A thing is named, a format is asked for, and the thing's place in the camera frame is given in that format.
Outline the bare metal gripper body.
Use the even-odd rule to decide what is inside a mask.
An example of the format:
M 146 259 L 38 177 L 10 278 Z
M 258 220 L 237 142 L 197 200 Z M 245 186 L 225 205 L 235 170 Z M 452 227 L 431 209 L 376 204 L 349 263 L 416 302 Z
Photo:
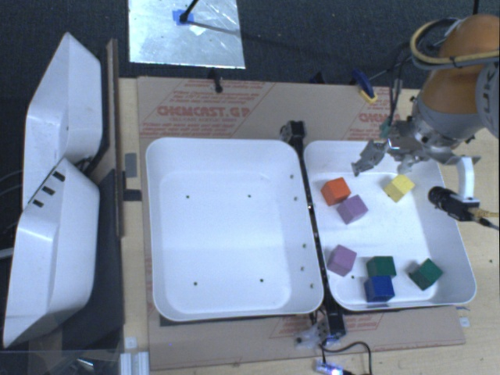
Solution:
M 388 132 L 388 153 L 399 162 L 419 163 L 433 159 L 439 163 L 456 163 L 453 150 L 459 141 L 448 138 L 419 121 L 396 121 Z

